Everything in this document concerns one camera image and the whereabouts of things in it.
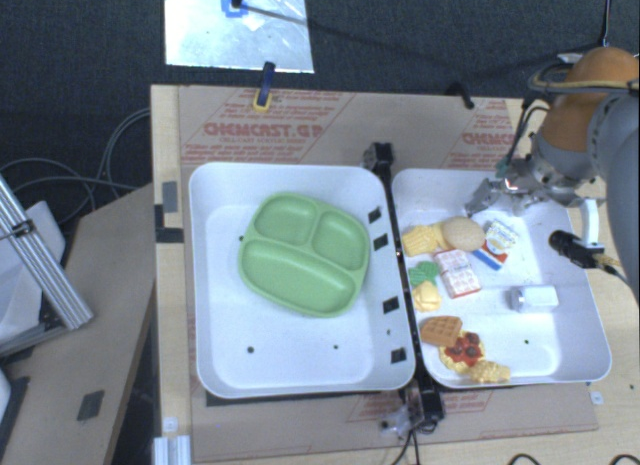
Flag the black cylinder on white bracket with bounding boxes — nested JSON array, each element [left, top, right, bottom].
[[547, 197, 609, 271]]

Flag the red white blue small carton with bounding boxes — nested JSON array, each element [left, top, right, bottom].
[[471, 247, 509, 272]]

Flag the brown toy waffle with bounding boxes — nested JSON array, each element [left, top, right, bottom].
[[419, 315, 464, 349]]

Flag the yellow toy corn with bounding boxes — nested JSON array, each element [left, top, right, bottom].
[[401, 224, 442, 259]]

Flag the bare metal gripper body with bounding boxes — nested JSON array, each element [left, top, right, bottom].
[[495, 156, 556, 205]]

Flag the white plastic tray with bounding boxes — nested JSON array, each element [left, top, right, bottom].
[[390, 167, 614, 389], [187, 161, 418, 400]]

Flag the green toy vegetable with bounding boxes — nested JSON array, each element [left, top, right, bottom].
[[407, 260, 442, 288]]

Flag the tan toy bread bun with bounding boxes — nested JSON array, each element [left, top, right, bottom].
[[441, 215, 487, 253]]

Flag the red and white packet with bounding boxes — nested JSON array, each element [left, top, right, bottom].
[[433, 248, 483, 300]]

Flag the brown cardboard board red print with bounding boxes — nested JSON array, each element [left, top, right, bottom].
[[176, 84, 600, 464]]

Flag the white and grey small bottle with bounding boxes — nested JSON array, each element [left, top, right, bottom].
[[508, 284, 560, 314]]

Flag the green divided plate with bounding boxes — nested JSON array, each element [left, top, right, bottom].
[[236, 191, 373, 319]]

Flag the thin black rod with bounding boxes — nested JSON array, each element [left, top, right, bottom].
[[375, 162, 427, 395]]

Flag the yellow toy food lump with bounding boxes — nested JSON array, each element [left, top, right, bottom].
[[411, 280, 443, 314]]

